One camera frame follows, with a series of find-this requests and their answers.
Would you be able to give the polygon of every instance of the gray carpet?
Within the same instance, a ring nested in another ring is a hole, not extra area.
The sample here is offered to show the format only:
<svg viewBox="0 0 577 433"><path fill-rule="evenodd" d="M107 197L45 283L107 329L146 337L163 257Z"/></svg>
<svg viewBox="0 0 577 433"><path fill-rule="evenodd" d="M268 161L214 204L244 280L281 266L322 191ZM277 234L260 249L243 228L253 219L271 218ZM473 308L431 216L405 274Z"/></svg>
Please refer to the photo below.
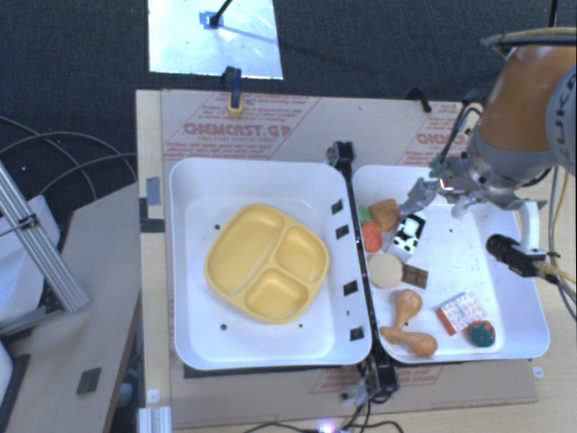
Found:
<svg viewBox="0 0 577 433"><path fill-rule="evenodd" d="M551 0L273 0L284 80L247 80L247 91L432 99L488 91L498 55L479 39L547 26ZM559 25L576 24L577 0L560 0ZM216 89L217 78L148 71L147 0L0 0L0 115L38 132L92 134L135 152L134 91ZM26 132L0 121L0 149ZM60 137L79 161L100 145ZM35 141L0 155L31 197L71 164ZM88 170L104 196L131 181L119 161ZM59 221L91 200L78 173L47 192Z"/></svg>

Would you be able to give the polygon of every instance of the yellow divided plate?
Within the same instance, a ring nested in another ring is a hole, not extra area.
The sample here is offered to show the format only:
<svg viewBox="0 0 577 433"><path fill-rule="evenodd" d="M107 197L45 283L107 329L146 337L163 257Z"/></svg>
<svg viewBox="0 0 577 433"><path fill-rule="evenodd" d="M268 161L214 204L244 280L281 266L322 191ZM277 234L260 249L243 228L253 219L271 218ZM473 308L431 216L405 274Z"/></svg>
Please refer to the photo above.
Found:
<svg viewBox="0 0 577 433"><path fill-rule="evenodd" d="M205 258L211 287L271 324L298 317L328 270L320 238L275 207L250 204L226 223Z"/></svg>

